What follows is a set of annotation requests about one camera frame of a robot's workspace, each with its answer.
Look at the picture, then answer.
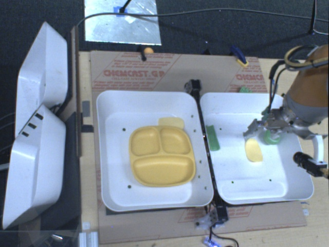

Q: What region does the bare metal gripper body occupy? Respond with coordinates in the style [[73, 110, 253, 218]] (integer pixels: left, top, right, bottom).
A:
[[261, 106, 320, 139]]

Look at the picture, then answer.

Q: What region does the light green round toy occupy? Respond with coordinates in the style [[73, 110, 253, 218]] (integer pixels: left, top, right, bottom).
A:
[[261, 129, 282, 146]]

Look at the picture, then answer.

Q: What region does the pale yellow oval slice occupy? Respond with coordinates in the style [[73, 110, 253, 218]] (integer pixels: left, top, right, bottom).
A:
[[244, 138, 264, 163]]

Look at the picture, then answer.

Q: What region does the green rectangular stick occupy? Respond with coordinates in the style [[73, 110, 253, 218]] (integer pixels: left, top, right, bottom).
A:
[[205, 125, 222, 152]]

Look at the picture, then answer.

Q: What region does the thin black rod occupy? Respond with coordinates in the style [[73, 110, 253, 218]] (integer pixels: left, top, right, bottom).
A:
[[190, 85, 223, 208]]

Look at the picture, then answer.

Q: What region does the white plastic tray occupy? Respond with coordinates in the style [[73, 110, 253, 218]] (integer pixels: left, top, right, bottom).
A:
[[199, 92, 315, 205], [96, 90, 215, 213]]

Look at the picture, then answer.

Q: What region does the pale yellow flat slice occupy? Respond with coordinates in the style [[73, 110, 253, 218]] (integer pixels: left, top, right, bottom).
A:
[[157, 116, 185, 130]]

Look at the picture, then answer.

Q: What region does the yellow divided plate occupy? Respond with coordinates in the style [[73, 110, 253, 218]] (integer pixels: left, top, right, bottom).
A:
[[128, 125, 197, 188]]

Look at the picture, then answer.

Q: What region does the brown cardboard board red print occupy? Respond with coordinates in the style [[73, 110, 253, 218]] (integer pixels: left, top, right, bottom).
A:
[[89, 50, 308, 244]]

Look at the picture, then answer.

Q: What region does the black cylinder on white bracket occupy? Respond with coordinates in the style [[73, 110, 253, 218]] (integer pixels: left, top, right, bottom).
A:
[[293, 134, 328, 179]]

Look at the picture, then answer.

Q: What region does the black block with thin wires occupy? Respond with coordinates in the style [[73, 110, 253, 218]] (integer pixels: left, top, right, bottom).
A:
[[210, 205, 229, 228], [184, 79, 202, 95]]

